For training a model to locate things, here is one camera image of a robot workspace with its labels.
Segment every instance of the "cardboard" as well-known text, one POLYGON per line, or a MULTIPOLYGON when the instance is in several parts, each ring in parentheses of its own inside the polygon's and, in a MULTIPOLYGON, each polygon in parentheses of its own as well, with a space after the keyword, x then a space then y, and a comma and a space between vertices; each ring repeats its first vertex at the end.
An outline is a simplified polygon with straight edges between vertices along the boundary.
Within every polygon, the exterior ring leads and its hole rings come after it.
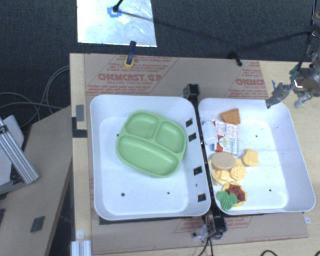
MULTIPOLYGON (((93 206, 90 102, 99 94, 182 95, 187 84, 199 84, 199 99, 265 99, 267 89, 258 61, 135 56, 133 68, 124 67, 125 55, 86 54, 84 73, 88 130, 88 162, 93 255, 201 246, 192 233, 201 217, 132 222, 104 222, 93 206)), ((308 237, 301 213, 229 217, 228 230, 213 244, 258 242, 308 237)))

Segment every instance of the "green divided plate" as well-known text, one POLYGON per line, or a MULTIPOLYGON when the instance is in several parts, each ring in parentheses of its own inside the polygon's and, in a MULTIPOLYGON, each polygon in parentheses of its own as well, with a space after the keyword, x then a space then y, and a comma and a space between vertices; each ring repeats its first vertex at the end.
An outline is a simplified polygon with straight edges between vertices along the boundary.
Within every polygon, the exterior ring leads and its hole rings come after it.
POLYGON ((186 132, 148 111, 132 113, 118 134, 116 153, 125 164, 155 177, 169 177, 181 164, 186 132))

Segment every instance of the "dark floor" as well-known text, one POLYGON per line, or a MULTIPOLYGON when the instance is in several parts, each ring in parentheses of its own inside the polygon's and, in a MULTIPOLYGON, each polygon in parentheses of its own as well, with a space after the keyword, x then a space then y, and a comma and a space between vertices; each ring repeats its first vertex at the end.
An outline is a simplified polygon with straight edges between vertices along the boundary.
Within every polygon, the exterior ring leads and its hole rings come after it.
MULTIPOLYGON (((298 61, 310 28, 313 0, 151 3, 158 47, 138 47, 138 55, 225 58, 234 51, 242 59, 298 61)), ((69 65, 70 53, 127 52, 126 46, 78 43, 76 22, 76 0, 0 0, 0 93, 14 92, 40 102, 51 75, 69 65)), ((70 104, 67 70, 54 80, 49 93, 50 104, 70 104)), ((20 97, 0 95, 0 107, 17 101, 20 97)), ((33 107, 20 105, 0 109, 2 118, 14 114, 21 125, 34 113, 33 107)), ((50 111, 42 108, 41 113, 45 117, 50 111)), ((66 255, 70 214, 67 196, 51 255, 66 255)))

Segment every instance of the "white tray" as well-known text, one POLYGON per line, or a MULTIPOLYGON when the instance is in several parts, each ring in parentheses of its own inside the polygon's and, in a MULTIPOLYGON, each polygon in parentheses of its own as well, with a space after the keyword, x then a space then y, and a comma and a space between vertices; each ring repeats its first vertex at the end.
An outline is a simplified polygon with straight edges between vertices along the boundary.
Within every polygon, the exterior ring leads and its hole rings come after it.
MULTIPOLYGON (((199 114, 202 123, 222 121, 220 113, 234 108, 241 116, 237 157, 251 148, 259 153, 259 165, 247 167, 246 178, 238 181, 247 192, 245 204, 224 212, 241 215, 311 210, 315 195, 287 107, 279 103, 267 109, 264 100, 204 99, 199 114)), ((207 146, 207 156, 212 153, 207 146)), ((216 195, 222 186, 213 183, 216 195)))
POLYGON ((205 214, 211 204, 196 115, 192 104, 180 97, 100 95, 90 105, 93 146, 94 204, 107 220, 187 217, 205 214), (152 177, 124 164, 116 155, 117 134, 128 116, 147 110, 183 127, 187 148, 177 172, 152 177), (186 121, 192 124, 186 127, 186 121), (201 173, 194 175, 194 169, 201 173))

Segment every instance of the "red sauce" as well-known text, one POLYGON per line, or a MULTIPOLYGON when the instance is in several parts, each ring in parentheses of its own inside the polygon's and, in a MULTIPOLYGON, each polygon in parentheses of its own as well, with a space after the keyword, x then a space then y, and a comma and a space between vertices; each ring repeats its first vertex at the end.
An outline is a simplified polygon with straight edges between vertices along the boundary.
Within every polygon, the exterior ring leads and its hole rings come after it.
POLYGON ((234 193, 237 197, 237 202, 245 201, 245 192, 243 192, 238 185, 230 184, 229 188, 226 190, 228 194, 234 193))

